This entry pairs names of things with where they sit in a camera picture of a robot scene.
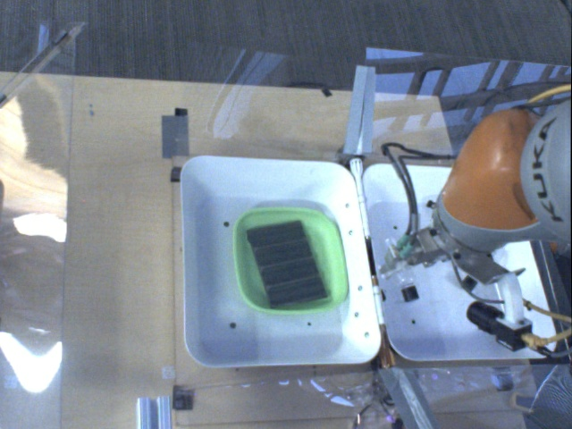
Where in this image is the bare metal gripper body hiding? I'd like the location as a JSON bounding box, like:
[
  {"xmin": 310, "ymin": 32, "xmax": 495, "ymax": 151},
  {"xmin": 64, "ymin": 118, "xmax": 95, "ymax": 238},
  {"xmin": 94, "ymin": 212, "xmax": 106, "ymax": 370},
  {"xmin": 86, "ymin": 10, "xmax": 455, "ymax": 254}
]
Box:
[{"xmin": 411, "ymin": 226, "xmax": 458, "ymax": 268}]

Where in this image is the green square bowl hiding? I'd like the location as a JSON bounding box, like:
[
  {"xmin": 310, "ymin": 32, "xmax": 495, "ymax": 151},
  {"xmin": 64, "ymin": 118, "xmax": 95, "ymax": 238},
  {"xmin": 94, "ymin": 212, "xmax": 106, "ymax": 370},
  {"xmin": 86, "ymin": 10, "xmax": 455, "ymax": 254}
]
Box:
[{"xmin": 231, "ymin": 206, "xmax": 350, "ymax": 316}]

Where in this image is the white plastic tray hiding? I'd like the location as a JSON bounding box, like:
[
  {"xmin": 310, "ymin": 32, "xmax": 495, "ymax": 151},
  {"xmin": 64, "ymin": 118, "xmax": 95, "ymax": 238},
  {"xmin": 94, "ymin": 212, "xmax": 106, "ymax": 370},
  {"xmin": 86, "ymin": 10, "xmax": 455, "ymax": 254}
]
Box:
[
  {"xmin": 179, "ymin": 155, "xmax": 383, "ymax": 369},
  {"xmin": 361, "ymin": 162, "xmax": 558, "ymax": 363}
]

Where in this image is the black ribbed block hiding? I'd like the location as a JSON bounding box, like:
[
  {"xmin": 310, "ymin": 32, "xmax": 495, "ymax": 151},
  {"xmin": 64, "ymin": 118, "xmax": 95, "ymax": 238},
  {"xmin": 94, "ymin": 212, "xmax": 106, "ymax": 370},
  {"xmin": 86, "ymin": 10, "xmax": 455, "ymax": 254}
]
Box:
[{"xmin": 246, "ymin": 220, "xmax": 329, "ymax": 310}]

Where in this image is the black cylinder on white bracket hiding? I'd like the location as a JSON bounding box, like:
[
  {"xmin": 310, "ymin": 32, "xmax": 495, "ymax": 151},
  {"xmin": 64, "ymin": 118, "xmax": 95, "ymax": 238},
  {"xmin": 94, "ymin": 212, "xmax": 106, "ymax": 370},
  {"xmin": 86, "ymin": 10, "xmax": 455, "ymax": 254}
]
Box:
[{"xmin": 466, "ymin": 269, "xmax": 534, "ymax": 353}]

